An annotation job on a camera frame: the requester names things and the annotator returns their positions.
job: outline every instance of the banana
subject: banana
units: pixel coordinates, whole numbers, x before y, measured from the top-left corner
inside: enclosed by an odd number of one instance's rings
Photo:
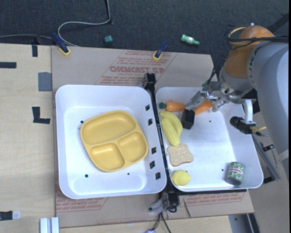
[[[180,137],[172,125],[171,120],[168,118],[162,118],[161,126],[170,144],[175,147],[178,146],[180,144]]]
[[[183,130],[183,126],[180,119],[174,113],[169,111],[162,111],[160,112],[160,115],[162,118],[166,118],[171,121],[172,125],[174,126],[175,130],[178,133],[178,136],[180,136]]]

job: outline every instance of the yellow plate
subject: yellow plate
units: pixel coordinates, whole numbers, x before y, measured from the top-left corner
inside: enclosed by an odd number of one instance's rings
[[[112,172],[131,166],[148,153],[146,137],[131,114],[111,111],[81,127],[82,143],[97,168]]]

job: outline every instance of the orange carrot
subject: orange carrot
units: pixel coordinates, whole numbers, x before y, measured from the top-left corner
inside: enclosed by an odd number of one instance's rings
[[[184,111],[185,110],[185,104],[180,102],[167,102],[167,103],[160,103],[159,104],[160,109],[165,109],[169,112],[176,112],[176,111]]]
[[[208,100],[204,100],[201,105],[194,109],[195,115],[200,114],[213,107],[213,104]]]

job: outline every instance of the cardboard box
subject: cardboard box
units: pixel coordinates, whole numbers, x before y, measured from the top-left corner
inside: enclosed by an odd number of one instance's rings
[[[155,73],[156,90],[165,86],[201,87],[210,77],[213,63],[209,55],[164,52],[153,61],[151,51],[70,47],[64,56],[52,47],[52,89],[55,166],[57,160],[55,94],[65,84],[139,85],[145,73]],[[147,207],[157,194],[72,200],[65,197],[56,178],[56,216],[61,227],[153,221]],[[168,219],[252,213],[249,192],[213,193],[180,196],[175,213]]]

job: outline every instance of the yellow lemon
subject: yellow lemon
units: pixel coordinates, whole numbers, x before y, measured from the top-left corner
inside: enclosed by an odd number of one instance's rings
[[[187,171],[177,170],[171,176],[171,180],[175,185],[186,185],[191,180],[191,176]]]

